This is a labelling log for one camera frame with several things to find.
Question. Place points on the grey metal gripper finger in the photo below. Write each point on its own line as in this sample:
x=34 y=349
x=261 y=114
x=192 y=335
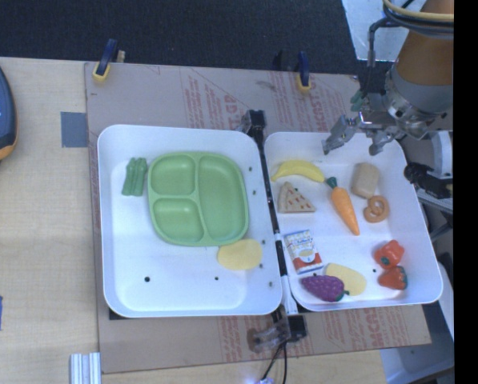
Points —
x=338 y=134
x=379 y=143

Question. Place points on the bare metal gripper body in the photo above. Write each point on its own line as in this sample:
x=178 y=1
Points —
x=402 y=120

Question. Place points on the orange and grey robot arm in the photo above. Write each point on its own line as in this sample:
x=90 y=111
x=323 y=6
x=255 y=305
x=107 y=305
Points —
x=426 y=46

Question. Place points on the beige bread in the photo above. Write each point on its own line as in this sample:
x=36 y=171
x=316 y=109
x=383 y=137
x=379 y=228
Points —
x=365 y=179

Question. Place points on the yellow banana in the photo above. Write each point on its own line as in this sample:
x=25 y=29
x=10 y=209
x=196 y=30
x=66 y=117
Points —
x=298 y=168

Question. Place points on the orange pretzel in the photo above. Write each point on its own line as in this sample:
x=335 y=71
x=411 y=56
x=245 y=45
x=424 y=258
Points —
x=370 y=214

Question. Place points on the orange carrot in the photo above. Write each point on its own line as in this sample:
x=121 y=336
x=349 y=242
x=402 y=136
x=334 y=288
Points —
x=343 y=206

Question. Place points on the beige pizza slice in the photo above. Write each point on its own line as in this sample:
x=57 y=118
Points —
x=294 y=202

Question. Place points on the orange bell pepper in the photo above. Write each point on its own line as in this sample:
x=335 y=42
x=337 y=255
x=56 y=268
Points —
x=390 y=253

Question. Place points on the white plastic tray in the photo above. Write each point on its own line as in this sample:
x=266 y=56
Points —
x=182 y=282
x=342 y=254

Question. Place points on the thin black and white rod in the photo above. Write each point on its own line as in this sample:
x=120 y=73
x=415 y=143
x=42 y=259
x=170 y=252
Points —
x=277 y=238

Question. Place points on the white and red carton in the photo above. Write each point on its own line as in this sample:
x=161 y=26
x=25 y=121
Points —
x=304 y=252

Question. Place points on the red strawberry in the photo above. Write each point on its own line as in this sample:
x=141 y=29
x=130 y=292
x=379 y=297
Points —
x=392 y=278

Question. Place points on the green divided plate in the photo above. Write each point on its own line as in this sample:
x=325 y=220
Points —
x=218 y=198

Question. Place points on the yellow oval chip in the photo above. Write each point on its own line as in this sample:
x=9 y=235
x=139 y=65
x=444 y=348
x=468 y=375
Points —
x=239 y=254
x=352 y=280

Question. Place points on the purple grapes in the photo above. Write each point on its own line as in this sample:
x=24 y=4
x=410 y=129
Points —
x=322 y=288

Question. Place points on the brown cardboard board red print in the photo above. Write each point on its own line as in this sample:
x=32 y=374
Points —
x=150 y=94

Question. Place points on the green asparagus bundle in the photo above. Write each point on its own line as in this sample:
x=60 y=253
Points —
x=134 y=176

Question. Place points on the black cylinder on white bracket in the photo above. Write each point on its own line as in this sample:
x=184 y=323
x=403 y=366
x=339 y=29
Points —
x=422 y=176

